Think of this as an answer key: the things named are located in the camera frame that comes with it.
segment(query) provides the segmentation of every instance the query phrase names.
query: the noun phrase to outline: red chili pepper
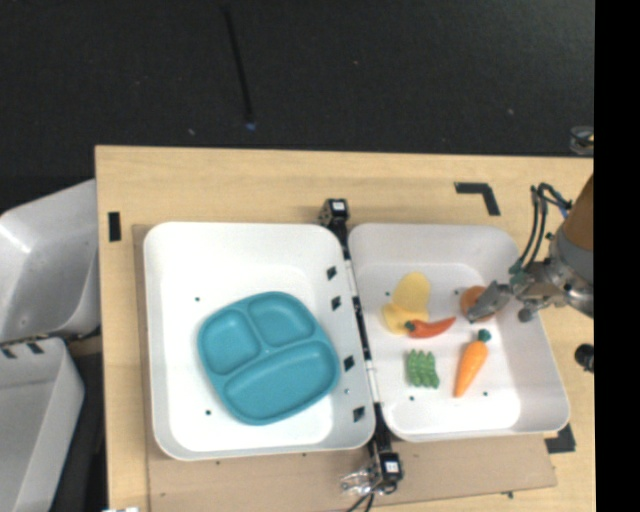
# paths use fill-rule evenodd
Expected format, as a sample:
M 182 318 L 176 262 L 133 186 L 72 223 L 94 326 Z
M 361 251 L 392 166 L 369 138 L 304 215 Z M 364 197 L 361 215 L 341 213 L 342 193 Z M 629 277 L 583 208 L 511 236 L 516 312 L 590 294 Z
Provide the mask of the red chili pepper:
M 444 331 L 449 329 L 449 327 L 451 327 L 455 321 L 455 316 L 452 316 L 451 318 L 445 318 L 444 320 L 439 320 L 438 322 L 423 322 L 422 320 L 411 320 L 410 322 L 406 322 L 404 326 L 409 329 L 410 338 L 432 338 L 433 336 L 442 334 Z

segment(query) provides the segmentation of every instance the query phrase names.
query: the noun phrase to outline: wooden table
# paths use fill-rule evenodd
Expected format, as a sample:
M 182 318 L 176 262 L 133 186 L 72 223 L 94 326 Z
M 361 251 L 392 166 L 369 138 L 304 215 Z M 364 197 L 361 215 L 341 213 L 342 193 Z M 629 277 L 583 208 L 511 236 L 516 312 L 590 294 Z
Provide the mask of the wooden table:
M 593 172 L 593 161 L 584 158 L 109 146 L 96 148 L 95 157 L 109 505 L 141 510 L 151 510 L 154 482 L 138 343 L 135 226 L 170 220 L 310 223 L 324 200 L 334 197 L 349 201 L 351 225 L 486 224 L 505 230 L 524 247 L 532 219 L 529 187 L 548 182 L 575 199 Z M 501 214 L 490 215 L 482 195 L 460 194 L 455 183 L 488 184 Z M 549 230 L 560 222 L 559 214 L 552 214 Z M 570 424 L 577 442 L 575 452 L 549 458 L 557 485 L 516 492 L 513 499 L 493 491 L 455 498 L 457 476 L 451 475 L 444 479 L 449 484 L 438 484 L 449 485 L 448 491 L 430 495 L 430 501 L 395 505 L 397 500 L 381 499 L 376 507 L 398 512 L 595 510 L 594 380 L 574 360 L 580 344 L 593 343 L 593 321 L 568 307 L 545 310 L 542 319 L 571 402 Z M 474 446 L 481 451 L 480 445 Z M 260 459 L 257 465 L 268 461 Z M 288 478 L 295 481 L 295 468 L 280 462 L 292 469 Z M 253 478 L 259 485 L 259 476 Z M 407 482 L 406 493 L 413 492 L 412 485 L 415 482 Z M 521 488 L 528 488 L 526 482 Z M 402 489 L 396 494 L 401 496 Z M 339 506 L 347 508 L 353 501 L 343 499 Z M 308 506 L 313 510 L 314 502 Z

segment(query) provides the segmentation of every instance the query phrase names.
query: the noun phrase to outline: green toy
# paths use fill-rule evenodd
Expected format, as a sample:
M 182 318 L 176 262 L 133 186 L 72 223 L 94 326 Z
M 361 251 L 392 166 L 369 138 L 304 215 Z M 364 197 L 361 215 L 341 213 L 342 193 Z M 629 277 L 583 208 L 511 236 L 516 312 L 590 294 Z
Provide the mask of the green toy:
M 429 352 L 412 350 L 407 357 L 407 375 L 413 386 L 438 389 L 440 379 L 436 373 L 436 358 Z

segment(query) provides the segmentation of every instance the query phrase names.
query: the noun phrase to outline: blue plate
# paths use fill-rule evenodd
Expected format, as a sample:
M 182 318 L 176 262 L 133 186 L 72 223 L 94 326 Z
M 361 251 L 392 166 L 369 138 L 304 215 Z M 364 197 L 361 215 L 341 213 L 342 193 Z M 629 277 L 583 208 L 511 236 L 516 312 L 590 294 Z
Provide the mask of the blue plate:
M 227 409 L 250 425 L 267 425 L 310 407 L 338 383 L 333 344 L 292 295 L 267 292 L 207 318 L 198 351 Z

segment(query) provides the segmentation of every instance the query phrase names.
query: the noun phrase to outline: tray hole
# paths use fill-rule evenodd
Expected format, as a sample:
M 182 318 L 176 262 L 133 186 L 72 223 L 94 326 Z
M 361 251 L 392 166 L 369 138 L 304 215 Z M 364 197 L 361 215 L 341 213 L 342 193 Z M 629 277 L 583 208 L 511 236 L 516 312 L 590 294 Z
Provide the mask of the tray hole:
M 355 359 L 353 359 L 353 356 L 349 356 L 343 361 L 343 363 L 344 363 L 344 371 L 348 372 L 356 364 L 356 361 Z
M 353 422 L 358 423 L 364 417 L 364 406 L 353 410 Z
M 9 350 L 8 348 L 3 348 L 0 350 L 2 350 L 2 353 L 7 359 L 17 359 L 16 355 L 13 352 L 11 352 L 11 350 Z
M 31 352 L 33 352 L 34 354 L 44 354 L 44 350 L 42 350 L 40 348 L 40 345 L 38 345 L 37 343 L 27 343 L 27 347 L 29 347 Z

